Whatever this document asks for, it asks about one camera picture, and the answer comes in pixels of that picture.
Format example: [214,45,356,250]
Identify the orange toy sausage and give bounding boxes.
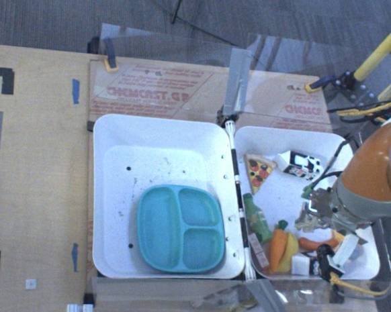
[297,236,340,254]

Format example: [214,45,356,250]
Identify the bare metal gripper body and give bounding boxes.
[306,185,355,232]

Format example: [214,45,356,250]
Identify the black cylinder on white bracket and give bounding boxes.
[313,230,361,284]

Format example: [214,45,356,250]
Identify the black and white carton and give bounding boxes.
[274,148,324,182]

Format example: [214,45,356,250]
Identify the blue divided plate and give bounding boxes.
[132,181,230,277]

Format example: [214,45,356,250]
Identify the black block with thin wires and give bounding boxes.
[216,105,241,127]

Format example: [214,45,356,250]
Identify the yellow banana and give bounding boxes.
[275,231,301,274]

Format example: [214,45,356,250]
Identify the brown cardboard board, red print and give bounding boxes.
[70,56,391,312]

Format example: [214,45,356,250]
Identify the red and white packet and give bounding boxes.
[245,232,273,272]

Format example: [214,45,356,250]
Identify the white plastic tray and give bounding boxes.
[222,123,391,289]
[81,112,257,289]

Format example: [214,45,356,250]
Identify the orange toy carrot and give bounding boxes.
[267,219,291,274]

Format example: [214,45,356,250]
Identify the green toy bottle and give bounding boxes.
[238,192,277,245]

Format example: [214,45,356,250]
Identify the toy pizza slice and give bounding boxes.
[241,152,278,197]

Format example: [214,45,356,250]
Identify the thin black and white rod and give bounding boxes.
[212,119,269,282]

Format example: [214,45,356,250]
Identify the white cube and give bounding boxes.
[290,254,312,276]

